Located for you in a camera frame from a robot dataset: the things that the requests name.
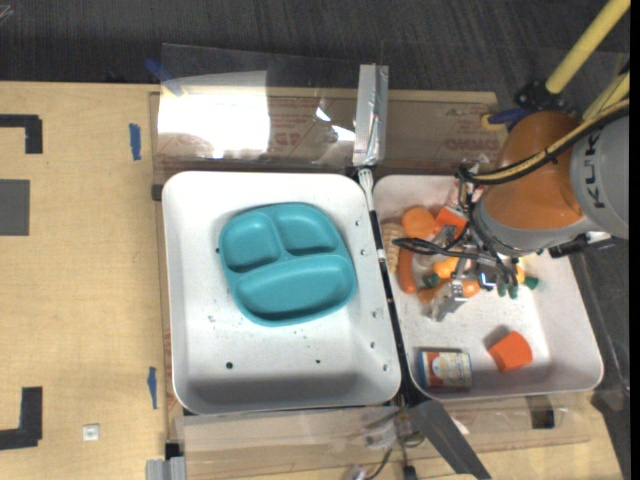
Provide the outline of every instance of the black tape marking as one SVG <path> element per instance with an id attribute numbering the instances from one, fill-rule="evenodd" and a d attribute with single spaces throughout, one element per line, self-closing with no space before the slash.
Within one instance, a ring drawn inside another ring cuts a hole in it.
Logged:
<path id="1" fill-rule="evenodd" d="M 42 119 L 32 114 L 0 114 L 0 128 L 24 128 L 24 152 L 42 154 Z"/>
<path id="2" fill-rule="evenodd" d="M 28 236 L 31 183 L 0 179 L 0 236 Z"/>
<path id="3" fill-rule="evenodd" d="M 0 430 L 0 450 L 38 446 L 42 439 L 42 387 L 22 388 L 20 426 Z"/>

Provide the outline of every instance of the orange cube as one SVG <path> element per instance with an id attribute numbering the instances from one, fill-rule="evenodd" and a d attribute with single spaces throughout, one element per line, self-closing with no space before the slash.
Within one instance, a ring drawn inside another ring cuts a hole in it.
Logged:
<path id="1" fill-rule="evenodd" d="M 489 354 L 501 372 L 517 370 L 533 361 L 529 342 L 517 331 L 511 331 L 491 347 Z"/>

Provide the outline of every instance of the metal bracket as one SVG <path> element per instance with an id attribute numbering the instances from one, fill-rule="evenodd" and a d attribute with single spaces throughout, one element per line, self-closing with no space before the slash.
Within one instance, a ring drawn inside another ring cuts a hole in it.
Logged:
<path id="1" fill-rule="evenodd" d="M 384 157 L 388 66 L 362 65 L 358 80 L 353 165 L 374 165 Z"/>
<path id="2" fill-rule="evenodd" d="M 149 459 L 145 468 L 146 480 L 187 480 L 184 457 Z"/>
<path id="3" fill-rule="evenodd" d="M 547 89 L 546 80 L 534 80 L 520 89 L 513 98 L 519 107 L 529 110 L 560 110 L 570 113 L 569 102 L 560 94 L 553 94 Z"/>

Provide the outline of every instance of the black square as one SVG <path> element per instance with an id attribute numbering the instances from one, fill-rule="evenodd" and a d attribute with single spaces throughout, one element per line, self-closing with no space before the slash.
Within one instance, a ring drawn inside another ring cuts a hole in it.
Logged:
<path id="1" fill-rule="evenodd" d="M 29 235 L 29 180 L 0 180 L 0 236 Z"/>

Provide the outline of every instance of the blue tape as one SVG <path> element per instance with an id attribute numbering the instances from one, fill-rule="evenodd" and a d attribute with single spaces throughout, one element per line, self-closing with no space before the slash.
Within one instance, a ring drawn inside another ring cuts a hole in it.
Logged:
<path id="1" fill-rule="evenodd" d="M 134 161 L 142 160 L 142 156 L 140 156 L 142 141 L 140 140 L 140 127 L 137 124 L 129 123 L 129 143 Z"/>
<path id="2" fill-rule="evenodd" d="M 144 60 L 144 67 L 149 71 L 149 73 L 160 80 L 160 82 L 175 96 L 182 96 L 184 94 L 180 85 L 173 81 L 175 76 L 173 76 L 173 74 L 165 68 L 159 60 L 147 57 Z"/>
<path id="3" fill-rule="evenodd" d="M 515 124 L 529 114 L 531 114 L 530 110 L 512 108 L 492 115 L 487 121 L 489 121 L 489 124 Z"/>
<path id="4" fill-rule="evenodd" d="M 153 366 L 149 366 L 147 385 L 149 386 L 149 393 L 151 393 L 151 404 L 155 411 L 158 408 L 158 381 L 156 380 L 156 369 Z"/>

